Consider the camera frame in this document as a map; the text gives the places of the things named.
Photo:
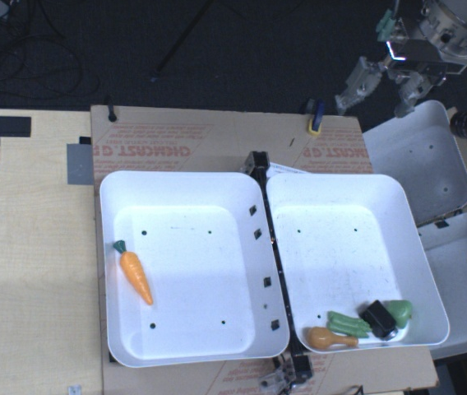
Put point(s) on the black cylinder on white bracket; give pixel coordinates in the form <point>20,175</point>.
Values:
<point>463,125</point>

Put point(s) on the tan chicken drumstick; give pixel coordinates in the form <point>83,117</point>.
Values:
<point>324,338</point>

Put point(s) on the white plastic tray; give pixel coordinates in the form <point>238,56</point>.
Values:
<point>192,278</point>
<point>451,286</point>
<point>422,163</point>
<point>340,261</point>

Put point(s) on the black box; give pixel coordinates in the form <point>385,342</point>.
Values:
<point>378,319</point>

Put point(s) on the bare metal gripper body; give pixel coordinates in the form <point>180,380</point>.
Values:
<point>431,54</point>

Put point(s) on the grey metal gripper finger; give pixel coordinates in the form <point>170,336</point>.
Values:
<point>413,91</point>
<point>361,82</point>

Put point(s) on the green bean pods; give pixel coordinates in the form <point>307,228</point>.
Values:
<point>346,324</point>

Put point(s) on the brown cardboard board red print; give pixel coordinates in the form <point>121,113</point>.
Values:
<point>217,138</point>

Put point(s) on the orange carrot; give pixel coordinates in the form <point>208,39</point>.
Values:
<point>135,274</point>

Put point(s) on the thin black rod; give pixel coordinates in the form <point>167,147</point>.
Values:
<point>276,249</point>

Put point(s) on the green pepper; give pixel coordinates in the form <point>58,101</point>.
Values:
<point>401,312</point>

